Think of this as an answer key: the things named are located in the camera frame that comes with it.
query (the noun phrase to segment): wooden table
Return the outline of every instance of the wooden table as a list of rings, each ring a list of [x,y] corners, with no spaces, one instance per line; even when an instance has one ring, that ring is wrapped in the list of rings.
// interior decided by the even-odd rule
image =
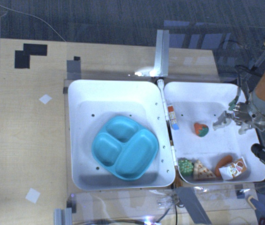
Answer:
[[[47,56],[31,56],[30,69],[15,69],[15,50],[23,50],[24,43],[48,45]],[[170,49],[169,53],[170,74],[204,75],[219,80],[211,51]],[[54,209],[66,207],[63,86],[67,60],[73,60],[74,56],[81,57],[82,72],[119,71],[133,75],[140,68],[153,66],[155,48],[0,39],[0,225],[50,225]],[[47,104],[39,101],[45,94],[52,98]],[[35,204],[25,199],[30,188],[40,192]],[[91,206],[96,214],[104,214],[96,210],[102,210],[102,204],[96,201],[106,194],[85,193],[89,198],[86,206]],[[114,201],[107,199],[106,204],[109,214],[116,214],[117,211],[112,211]],[[130,204],[138,207],[144,201],[131,197]],[[248,205],[232,208],[229,210],[226,204],[220,210],[207,213],[212,221],[219,221],[218,224],[228,221],[239,224],[244,222],[243,217],[250,224],[256,224],[254,211]],[[186,210],[178,212],[179,221],[193,224]],[[172,211],[163,224],[173,224],[173,221]]]

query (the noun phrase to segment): white square marker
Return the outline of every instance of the white square marker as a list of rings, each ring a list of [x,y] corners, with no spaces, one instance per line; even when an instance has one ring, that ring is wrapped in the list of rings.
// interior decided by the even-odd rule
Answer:
[[[40,192],[37,190],[34,190],[33,188],[30,188],[28,194],[26,195],[26,199],[34,204],[37,203],[39,198]]]
[[[47,104],[51,99],[52,99],[52,97],[50,97],[48,94],[45,94],[45,95],[42,96],[39,100],[40,100],[43,104]]]

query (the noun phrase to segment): toy pizza slice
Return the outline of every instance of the toy pizza slice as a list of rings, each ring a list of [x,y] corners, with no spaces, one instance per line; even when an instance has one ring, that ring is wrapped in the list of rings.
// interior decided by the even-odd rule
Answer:
[[[215,174],[213,174],[211,170],[209,170],[199,160],[197,160],[194,164],[193,178],[194,180],[203,180],[203,179],[213,179],[216,178],[216,176]]]

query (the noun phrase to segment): blue plate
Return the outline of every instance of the blue plate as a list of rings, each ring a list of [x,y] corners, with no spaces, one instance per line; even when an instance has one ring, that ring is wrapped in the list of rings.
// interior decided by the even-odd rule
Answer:
[[[156,136],[130,118],[116,116],[98,132],[92,154],[104,168],[120,179],[139,179],[159,149]]]

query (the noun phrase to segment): white plastic tray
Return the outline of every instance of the white plastic tray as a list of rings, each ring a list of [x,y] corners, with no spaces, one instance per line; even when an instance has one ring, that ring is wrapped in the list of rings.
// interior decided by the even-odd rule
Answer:
[[[68,89],[72,178],[82,190],[166,187],[175,178],[160,91],[150,82],[77,80]],[[91,145],[111,118],[123,115],[149,129],[159,151],[144,175],[124,181],[101,167]]]
[[[237,87],[233,84],[171,82],[165,86],[165,97],[174,107],[179,130],[172,129],[177,159],[199,159],[207,168],[214,171],[218,161],[225,155],[234,159],[244,157],[248,170],[234,180],[193,180],[184,178],[192,184],[202,183],[240,183],[265,179],[265,165],[251,152],[251,146],[259,143],[256,131],[248,130],[239,135],[233,121],[225,128],[216,131],[212,123],[217,120],[228,104],[235,98]],[[245,102],[242,93],[239,101]],[[195,134],[193,124],[199,122],[209,127],[204,137]]]

